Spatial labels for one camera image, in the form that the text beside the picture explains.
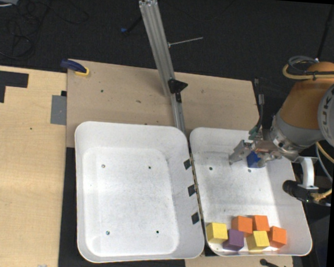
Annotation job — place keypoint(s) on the orange cube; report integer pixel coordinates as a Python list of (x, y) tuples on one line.
[(277, 237), (242, 224), (261, 223)]

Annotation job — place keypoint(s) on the blue cube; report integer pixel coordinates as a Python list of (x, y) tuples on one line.
[(253, 160)]

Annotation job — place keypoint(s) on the white plastic tray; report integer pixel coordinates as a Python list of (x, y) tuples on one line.
[(237, 191), (132, 194)]

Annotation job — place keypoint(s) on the yellow cube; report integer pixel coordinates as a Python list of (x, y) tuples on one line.
[(257, 241), (217, 232)]

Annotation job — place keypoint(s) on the purple cube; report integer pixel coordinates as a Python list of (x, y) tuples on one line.
[(234, 240)]

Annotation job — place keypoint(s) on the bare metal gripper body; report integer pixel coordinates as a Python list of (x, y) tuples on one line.
[(273, 147)]

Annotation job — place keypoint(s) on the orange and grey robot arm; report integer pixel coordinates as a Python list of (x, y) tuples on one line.
[(306, 104)]

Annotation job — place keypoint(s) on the pale wood board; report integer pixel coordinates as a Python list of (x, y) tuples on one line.
[(123, 97)]

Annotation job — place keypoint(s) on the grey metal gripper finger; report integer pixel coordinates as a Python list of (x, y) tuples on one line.
[(241, 151), (263, 162)]

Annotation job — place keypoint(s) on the black cylinder on white bracket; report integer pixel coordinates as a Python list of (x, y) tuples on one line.
[(298, 190)]

